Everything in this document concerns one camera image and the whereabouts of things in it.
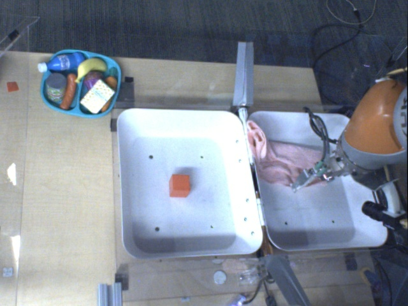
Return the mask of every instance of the dark gray carpet floor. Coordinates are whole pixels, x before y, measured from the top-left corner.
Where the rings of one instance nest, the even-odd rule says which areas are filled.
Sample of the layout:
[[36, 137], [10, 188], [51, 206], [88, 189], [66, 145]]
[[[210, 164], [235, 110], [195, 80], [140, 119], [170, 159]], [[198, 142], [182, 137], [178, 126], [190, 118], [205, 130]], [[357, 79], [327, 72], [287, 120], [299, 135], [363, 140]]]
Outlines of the dark gray carpet floor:
[[[370, 16], [374, 0], [351, 1]], [[329, 4], [357, 21], [344, 0]], [[237, 41], [253, 41], [256, 64], [313, 66], [324, 102], [342, 105], [355, 104], [407, 36], [407, 0], [377, 0], [358, 35], [328, 53], [357, 30], [337, 25], [326, 0], [0, 0], [0, 14], [11, 13], [41, 17], [35, 52], [235, 62]]]

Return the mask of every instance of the pink cloth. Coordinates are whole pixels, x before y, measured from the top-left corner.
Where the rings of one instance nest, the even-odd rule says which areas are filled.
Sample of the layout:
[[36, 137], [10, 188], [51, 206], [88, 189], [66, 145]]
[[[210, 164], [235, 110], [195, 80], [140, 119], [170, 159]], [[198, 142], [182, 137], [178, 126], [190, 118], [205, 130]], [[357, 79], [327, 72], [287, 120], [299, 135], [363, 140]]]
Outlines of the pink cloth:
[[268, 141], [262, 129], [251, 120], [248, 121], [247, 128], [258, 175], [271, 184], [290, 186], [303, 169], [313, 168], [321, 159], [319, 151], [289, 143]]

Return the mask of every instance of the yellow banana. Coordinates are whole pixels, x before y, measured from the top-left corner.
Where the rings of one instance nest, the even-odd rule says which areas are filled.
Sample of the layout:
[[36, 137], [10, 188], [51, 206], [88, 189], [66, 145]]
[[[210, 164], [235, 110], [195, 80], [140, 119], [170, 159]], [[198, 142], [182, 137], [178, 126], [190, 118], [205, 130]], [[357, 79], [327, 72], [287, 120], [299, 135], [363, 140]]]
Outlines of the yellow banana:
[[80, 83], [81, 79], [88, 74], [90, 71], [101, 71], [105, 72], [108, 69], [106, 62], [100, 58], [90, 58], [82, 61], [78, 66], [78, 78], [75, 80], [76, 83]]

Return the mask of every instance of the red block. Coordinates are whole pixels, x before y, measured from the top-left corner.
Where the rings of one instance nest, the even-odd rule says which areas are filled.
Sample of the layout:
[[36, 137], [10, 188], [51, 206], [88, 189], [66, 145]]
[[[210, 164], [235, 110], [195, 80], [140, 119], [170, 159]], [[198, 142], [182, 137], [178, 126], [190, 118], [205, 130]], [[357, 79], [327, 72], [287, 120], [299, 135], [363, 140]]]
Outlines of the red block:
[[190, 193], [189, 175], [172, 175], [169, 181], [170, 197], [187, 197]]

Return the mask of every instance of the blue tray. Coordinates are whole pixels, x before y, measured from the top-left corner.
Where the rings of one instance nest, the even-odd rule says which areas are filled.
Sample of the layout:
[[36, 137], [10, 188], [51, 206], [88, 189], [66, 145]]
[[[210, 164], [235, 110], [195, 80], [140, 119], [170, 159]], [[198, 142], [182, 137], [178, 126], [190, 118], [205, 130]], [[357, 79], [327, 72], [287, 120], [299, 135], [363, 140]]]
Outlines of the blue tray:
[[[93, 114], [93, 113], [90, 113], [90, 111], [88, 111], [88, 109], [86, 109], [83, 105], [80, 104], [80, 100], [81, 100], [81, 98], [82, 98], [83, 95], [84, 95], [84, 93], [82, 92], [82, 88], [84, 87], [84, 89], [85, 89], [85, 86], [83, 85], [83, 84], [84, 84], [84, 79], [82, 79], [81, 82], [80, 82], [80, 83], [77, 85], [77, 87], [76, 87], [75, 97], [74, 97], [74, 99], [73, 99], [73, 101], [72, 101], [72, 104], [71, 104], [71, 106], [69, 107], [69, 109], [68, 109], [68, 110], [63, 110], [63, 109], [61, 109], [61, 108], [59, 107], [59, 104], [60, 104], [60, 103], [58, 103], [58, 102], [53, 102], [53, 101], [51, 101], [51, 100], [49, 100], [49, 99], [47, 98], [45, 80], [46, 80], [46, 79], [48, 78], [48, 76], [50, 76], [51, 73], [52, 73], [52, 72], [49, 71], [49, 70], [47, 70], [47, 72], [44, 73], [43, 79], [42, 79], [42, 81], [41, 81], [41, 89], [40, 89], [40, 92], [41, 92], [41, 97], [42, 97], [44, 103], [45, 103], [47, 106], [49, 106], [51, 109], [54, 109], [55, 111], [62, 112], [62, 113], [66, 113], [66, 114], [68, 114], [68, 115], [76, 115], [77, 117], [99, 118], [99, 117], [102, 117], [102, 116], [104, 116], [104, 115], [107, 115], [107, 114], [112, 110], [113, 106], [115, 105], [117, 96], [119, 95], [120, 80], [121, 80], [121, 78], [122, 78], [122, 72], [121, 72], [121, 70], [120, 70], [119, 65], [117, 64], [116, 61], [114, 61], [113, 59], [111, 59], [111, 58], [109, 58], [109, 57], [107, 57], [107, 56], [105, 56], [105, 55], [95, 54], [95, 53], [93, 53], [93, 52], [81, 51], [81, 50], [61, 50], [61, 51], [58, 51], [56, 54], [54, 54], [54, 55], [51, 57], [51, 59], [54, 58], [54, 57], [56, 57], [57, 55], [60, 55], [60, 54], [72, 54], [73, 52], [80, 52], [80, 53], [82, 53], [82, 54], [85, 56], [86, 59], [89, 59], [89, 58], [100, 58], [100, 59], [104, 60], [104, 61], [106, 62], [106, 64], [107, 64], [107, 66], [108, 66], [108, 70], [103, 74], [104, 77], [107, 77], [107, 76], [109, 75], [109, 70], [110, 70], [110, 69], [115, 68], [115, 69], [117, 70], [117, 88], [116, 88], [116, 90], [115, 90], [115, 94], [113, 95], [113, 98], [112, 98], [112, 101], [111, 101], [111, 103], [110, 103], [109, 108], [108, 108], [105, 112], [99, 112], [99, 113], [97, 113], [97, 114]], [[62, 73], [63, 75], [67, 75], [68, 73], [74, 73], [74, 72], [76, 73], [76, 72], [77, 72], [77, 69], [72, 69], [72, 70], [70, 70], [70, 71], [68, 71], [68, 72], [67, 72], [67, 71], [62, 71], [61, 73]]]

